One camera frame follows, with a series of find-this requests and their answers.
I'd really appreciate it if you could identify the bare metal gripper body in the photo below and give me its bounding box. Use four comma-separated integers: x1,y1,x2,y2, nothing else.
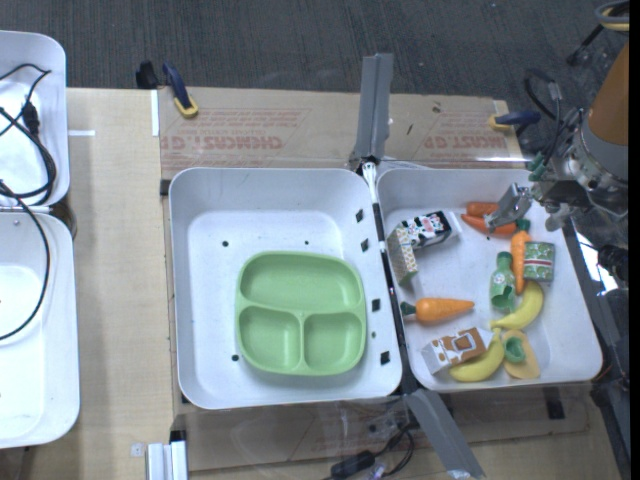
531,152,630,215

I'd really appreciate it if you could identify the green and red can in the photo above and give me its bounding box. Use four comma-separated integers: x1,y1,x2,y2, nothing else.
522,240,557,284

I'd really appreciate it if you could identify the green bottle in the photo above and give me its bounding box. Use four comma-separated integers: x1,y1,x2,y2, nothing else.
488,250,518,315

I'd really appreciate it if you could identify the cow print milk carton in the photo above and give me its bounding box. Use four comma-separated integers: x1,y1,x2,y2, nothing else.
398,210,464,255

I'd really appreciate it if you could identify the white plastic tray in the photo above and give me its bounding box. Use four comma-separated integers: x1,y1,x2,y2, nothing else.
0,29,69,210
168,166,404,411
374,166,605,395
0,209,82,450

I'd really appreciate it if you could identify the yellow banana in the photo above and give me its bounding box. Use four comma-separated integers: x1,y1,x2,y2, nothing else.
447,332,507,384
489,278,546,332

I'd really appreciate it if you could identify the green and orange patterned carton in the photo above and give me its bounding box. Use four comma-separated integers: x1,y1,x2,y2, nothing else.
385,226,421,288

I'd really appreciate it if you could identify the large orange carrot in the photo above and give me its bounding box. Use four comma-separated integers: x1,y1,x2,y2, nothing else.
399,296,476,326

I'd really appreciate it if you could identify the brown and white carton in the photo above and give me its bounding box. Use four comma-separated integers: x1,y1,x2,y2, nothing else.
420,326,494,376

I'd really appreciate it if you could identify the tan oval with green centre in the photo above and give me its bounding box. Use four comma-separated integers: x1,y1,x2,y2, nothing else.
500,328,542,381

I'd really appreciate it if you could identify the green divided plate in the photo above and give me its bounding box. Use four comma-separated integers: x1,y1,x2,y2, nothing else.
234,250,369,377

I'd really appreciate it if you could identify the brown cardboard board red print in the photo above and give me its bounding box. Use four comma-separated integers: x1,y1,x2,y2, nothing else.
157,85,592,472

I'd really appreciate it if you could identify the black cylinder on white bracket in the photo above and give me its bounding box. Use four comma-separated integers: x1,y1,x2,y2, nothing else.
545,201,630,283

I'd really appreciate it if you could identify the black cable with plug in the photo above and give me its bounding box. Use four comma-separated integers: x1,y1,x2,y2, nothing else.
0,63,58,207

